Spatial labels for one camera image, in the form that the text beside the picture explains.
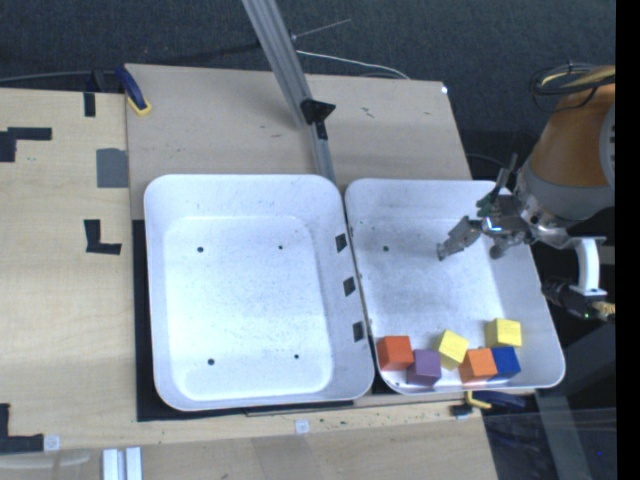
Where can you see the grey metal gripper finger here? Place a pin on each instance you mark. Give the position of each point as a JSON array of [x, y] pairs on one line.
[[457, 238], [501, 249]]

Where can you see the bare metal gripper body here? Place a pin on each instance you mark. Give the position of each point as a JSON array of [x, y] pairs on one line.
[[515, 220]]

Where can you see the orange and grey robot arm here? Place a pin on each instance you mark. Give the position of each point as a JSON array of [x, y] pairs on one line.
[[570, 143]]

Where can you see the white plastic tray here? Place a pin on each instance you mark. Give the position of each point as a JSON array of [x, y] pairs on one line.
[[245, 293], [420, 288]]

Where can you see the yellow cube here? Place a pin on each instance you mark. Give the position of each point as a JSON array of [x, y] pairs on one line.
[[451, 347], [504, 332]]

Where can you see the blue cube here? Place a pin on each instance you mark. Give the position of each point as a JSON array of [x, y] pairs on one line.
[[506, 360]]

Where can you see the orange cube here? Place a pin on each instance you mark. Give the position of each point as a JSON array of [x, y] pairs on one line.
[[395, 352], [477, 364]]

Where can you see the purple cube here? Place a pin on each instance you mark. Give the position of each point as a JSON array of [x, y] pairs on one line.
[[425, 367]]

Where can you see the pale wood board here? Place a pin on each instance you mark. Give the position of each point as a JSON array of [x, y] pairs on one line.
[[225, 128]]

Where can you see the black cylinder on white bracket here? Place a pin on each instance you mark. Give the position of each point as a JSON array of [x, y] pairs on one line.
[[586, 263]]

